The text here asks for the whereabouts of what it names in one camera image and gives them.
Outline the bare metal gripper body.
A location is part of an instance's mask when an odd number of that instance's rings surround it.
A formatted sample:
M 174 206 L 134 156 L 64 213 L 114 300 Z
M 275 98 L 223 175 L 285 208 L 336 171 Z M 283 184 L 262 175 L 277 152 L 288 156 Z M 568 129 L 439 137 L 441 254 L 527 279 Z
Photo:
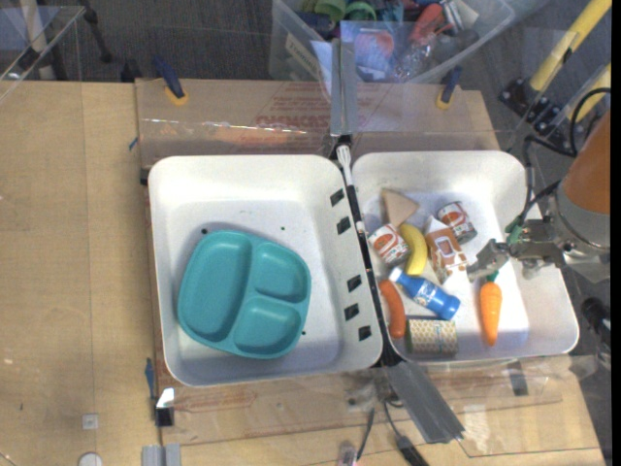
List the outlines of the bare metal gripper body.
M 608 221 L 539 218 L 519 224 L 515 220 L 506 227 L 506 233 L 511 256 L 524 267 L 538 269 L 554 264 L 568 267 L 588 281 L 610 278 Z

